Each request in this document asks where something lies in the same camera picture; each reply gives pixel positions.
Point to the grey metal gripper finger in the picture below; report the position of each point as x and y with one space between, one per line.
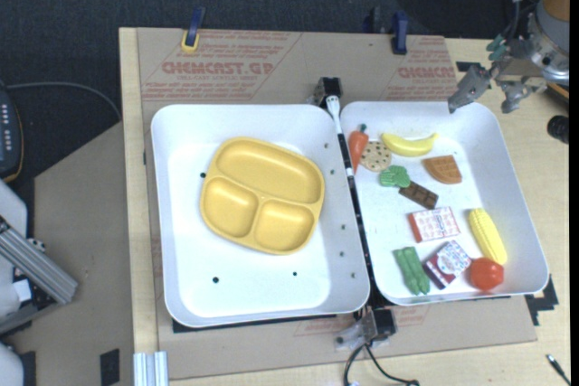
515 97
470 87

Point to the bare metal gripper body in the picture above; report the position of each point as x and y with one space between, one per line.
520 68

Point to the white plastic tray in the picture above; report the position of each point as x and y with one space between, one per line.
502 176
253 285

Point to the yellow banana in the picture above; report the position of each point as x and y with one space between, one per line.
407 145

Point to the orange waffle wedge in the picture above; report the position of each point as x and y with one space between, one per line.
445 171

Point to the tan chocolate chip biscuit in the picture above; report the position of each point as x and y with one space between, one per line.
375 156

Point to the green broccoli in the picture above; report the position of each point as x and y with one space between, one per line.
393 177

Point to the brown chocolate bar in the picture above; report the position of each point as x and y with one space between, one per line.
419 195

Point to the orange carrot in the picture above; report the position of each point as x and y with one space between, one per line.
356 147

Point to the yellow corn cob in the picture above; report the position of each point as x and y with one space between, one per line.
487 236

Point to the red and white flat packet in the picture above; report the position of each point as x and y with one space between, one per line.
435 224

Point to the thin black and white rod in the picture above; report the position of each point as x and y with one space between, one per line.
348 162

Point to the red and white carton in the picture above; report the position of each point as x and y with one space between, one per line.
448 263

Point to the orange tomato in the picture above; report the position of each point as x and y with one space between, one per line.
486 274

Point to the green asparagus bundle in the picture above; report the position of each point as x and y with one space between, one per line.
412 271

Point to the brown cardboard board, red print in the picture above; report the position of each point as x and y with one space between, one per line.
253 68

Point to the yellow divided plate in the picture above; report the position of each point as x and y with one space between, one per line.
267 169

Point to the black pen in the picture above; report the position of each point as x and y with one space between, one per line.
556 368

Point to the black cylinder on white bracket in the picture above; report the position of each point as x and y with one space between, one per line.
559 129

